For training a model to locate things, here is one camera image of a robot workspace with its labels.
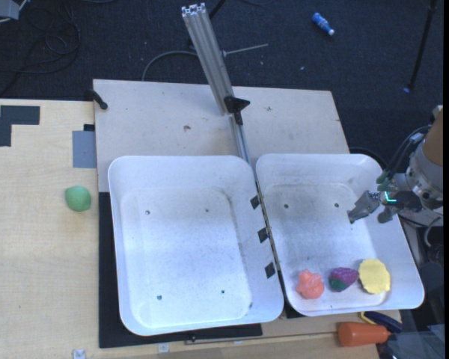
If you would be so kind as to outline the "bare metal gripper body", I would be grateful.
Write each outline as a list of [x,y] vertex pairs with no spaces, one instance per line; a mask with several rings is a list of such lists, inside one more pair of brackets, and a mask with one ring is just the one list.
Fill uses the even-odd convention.
[[391,177],[390,171],[379,176],[379,199],[385,206],[398,209],[437,210],[443,206],[442,167],[409,167],[405,173]]

